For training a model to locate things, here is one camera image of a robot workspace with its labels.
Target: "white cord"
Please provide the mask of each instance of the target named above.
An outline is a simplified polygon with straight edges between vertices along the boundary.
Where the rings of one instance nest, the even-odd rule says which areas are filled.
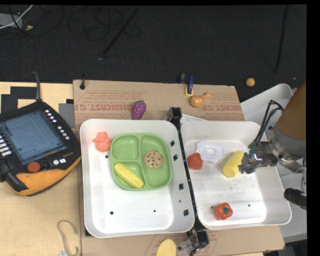
[[[26,9],[26,10],[21,14],[21,16],[20,16],[19,18],[16,19],[15,22],[18,22],[19,20],[21,20],[21,18],[22,18],[27,12],[29,12],[29,10],[30,10],[33,6],[34,6],[34,5],[31,4],[31,5],[29,6],[29,8]],[[8,25],[0,26],[0,29],[4,29],[4,28],[7,28],[7,27],[10,27],[10,26],[13,25],[13,24],[15,24],[15,23],[12,22],[12,23],[10,23],[10,24],[8,24]]]

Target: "yellow handle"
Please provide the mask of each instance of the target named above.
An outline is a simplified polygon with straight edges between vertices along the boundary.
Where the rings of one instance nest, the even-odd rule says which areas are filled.
[[[239,172],[238,166],[241,165],[241,160],[244,157],[242,151],[236,151],[230,159],[224,164],[222,171],[225,176],[232,178]]]

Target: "toy corn cob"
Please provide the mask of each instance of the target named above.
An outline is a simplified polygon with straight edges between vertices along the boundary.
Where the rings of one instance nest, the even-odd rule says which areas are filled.
[[[145,185],[142,179],[122,163],[117,162],[114,165],[114,172],[136,189],[141,189]]]

